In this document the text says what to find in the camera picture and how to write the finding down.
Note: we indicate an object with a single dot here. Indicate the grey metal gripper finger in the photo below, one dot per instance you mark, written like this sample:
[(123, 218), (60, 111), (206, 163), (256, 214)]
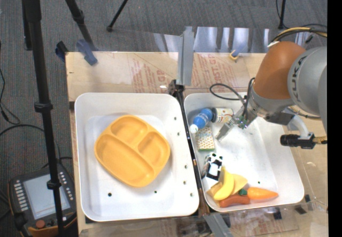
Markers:
[(227, 132), (224, 127)]

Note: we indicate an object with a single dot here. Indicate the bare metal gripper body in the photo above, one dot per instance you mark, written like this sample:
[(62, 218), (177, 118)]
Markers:
[(247, 116)]

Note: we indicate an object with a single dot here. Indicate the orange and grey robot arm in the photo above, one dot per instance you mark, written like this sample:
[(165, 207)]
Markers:
[(307, 78)]

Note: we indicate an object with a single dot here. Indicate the small white printed can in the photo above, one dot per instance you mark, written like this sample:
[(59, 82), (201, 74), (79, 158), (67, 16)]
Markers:
[(223, 115)]

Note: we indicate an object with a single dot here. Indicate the green and white packet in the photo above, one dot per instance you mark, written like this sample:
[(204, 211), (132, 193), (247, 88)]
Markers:
[(205, 139)]

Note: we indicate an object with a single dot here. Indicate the blue plastic bottle white cap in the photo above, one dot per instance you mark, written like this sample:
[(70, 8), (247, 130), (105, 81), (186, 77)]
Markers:
[(201, 119)]

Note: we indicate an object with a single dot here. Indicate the white plastic tray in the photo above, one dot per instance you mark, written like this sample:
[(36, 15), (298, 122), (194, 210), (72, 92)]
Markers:
[(128, 203), (256, 155)]

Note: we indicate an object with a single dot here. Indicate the yellow banana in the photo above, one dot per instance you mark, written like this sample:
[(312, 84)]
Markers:
[(226, 186)]

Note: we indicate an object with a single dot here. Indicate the tan bread slice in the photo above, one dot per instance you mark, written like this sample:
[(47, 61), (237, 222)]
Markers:
[(213, 190)]

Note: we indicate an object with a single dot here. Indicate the brown sausage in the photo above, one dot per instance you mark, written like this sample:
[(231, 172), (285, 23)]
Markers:
[(233, 201)]

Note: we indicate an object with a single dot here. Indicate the orange carrot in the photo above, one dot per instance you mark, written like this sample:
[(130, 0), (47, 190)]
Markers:
[(260, 193)]

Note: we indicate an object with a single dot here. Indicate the orange divided plate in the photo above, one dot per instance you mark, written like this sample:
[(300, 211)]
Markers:
[(128, 155)]

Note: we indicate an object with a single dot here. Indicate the brown cardboard board red print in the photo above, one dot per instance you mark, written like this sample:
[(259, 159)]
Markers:
[(107, 72)]

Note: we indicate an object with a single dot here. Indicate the black tripod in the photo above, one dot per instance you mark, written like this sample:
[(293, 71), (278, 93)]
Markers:
[(40, 70)]

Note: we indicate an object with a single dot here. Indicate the black cylinder on white bracket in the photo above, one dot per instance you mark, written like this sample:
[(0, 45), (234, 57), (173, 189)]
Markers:
[(292, 140)]

